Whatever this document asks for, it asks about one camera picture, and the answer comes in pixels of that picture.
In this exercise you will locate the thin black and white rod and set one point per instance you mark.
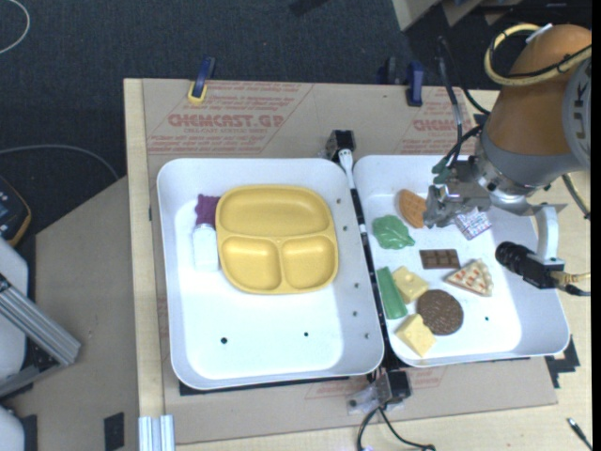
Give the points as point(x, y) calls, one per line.
point(361, 223)

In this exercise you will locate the purple grapes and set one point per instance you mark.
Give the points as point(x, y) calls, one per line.
point(206, 207)

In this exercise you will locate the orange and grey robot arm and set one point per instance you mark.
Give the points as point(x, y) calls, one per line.
point(530, 111)

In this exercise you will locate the yellow divided plate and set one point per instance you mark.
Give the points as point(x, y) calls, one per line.
point(277, 237)

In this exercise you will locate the orange waffle biscuit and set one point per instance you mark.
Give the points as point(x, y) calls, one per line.
point(411, 207)

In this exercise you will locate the brown round biscuit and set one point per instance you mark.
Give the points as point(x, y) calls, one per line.
point(440, 313)

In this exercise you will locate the green lettuce leaf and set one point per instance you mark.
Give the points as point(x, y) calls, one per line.
point(392, 233)

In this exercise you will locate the brown cardboard board red print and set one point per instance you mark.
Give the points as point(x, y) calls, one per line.
point(263, 120)

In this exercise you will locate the black cylinder on white bracket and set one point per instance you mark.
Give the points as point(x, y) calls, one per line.
point(521, 259)

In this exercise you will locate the white printed packet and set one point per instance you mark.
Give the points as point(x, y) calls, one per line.
point(475, 226)

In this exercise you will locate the pizza slice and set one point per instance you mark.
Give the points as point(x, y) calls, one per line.
point(472, 278)

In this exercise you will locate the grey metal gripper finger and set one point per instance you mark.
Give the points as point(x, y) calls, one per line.
point(431, 207)
point(448, 212)

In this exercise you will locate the white bottle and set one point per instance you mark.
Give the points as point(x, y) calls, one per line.
point(205, 249)

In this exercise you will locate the green celery stick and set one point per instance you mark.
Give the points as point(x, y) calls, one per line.
point(390, 294)

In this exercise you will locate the white plastic tray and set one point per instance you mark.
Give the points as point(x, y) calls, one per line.
point(263, 336)
point(507, 317)

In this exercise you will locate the brown chocolate bar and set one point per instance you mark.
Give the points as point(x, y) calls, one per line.
point(439, 259)

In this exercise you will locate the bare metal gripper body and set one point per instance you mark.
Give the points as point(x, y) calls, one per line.
point(469, 188)

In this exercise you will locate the yellow cheese wedge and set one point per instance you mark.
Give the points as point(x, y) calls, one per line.
point(417, 335)
point(409, 284)

